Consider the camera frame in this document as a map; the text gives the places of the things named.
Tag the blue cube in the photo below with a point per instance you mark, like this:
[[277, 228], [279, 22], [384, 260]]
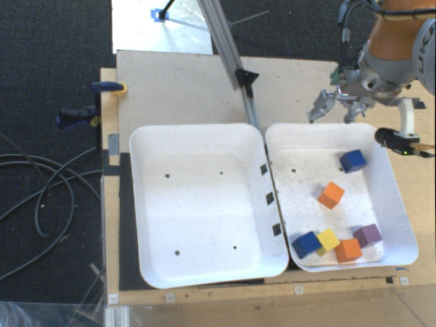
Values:
[[353, 161], [306, 245]]

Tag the pale wood board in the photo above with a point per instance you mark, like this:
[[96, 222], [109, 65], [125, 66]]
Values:
[[177, 90]]

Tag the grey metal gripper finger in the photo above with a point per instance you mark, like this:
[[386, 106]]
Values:
[[354, 111], [320, 106]]

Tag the purple cube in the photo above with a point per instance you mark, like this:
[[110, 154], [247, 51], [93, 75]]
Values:
[[367, 235]]

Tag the white plastic tray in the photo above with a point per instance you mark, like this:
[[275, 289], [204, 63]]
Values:
[[299, 199], [204, 210]]

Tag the orange cube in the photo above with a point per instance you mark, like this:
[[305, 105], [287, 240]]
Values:
[[330, 195], [348, 250]]

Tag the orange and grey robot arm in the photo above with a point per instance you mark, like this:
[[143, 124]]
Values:
[[398, 29]]

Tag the black cylinder on white bracket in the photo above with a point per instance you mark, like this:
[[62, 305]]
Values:
[[407, 118]]

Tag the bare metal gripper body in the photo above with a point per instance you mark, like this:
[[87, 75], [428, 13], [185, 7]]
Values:
[[369, 86]]

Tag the yellow cube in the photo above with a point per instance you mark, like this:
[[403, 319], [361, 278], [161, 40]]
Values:
[[327, 240]]

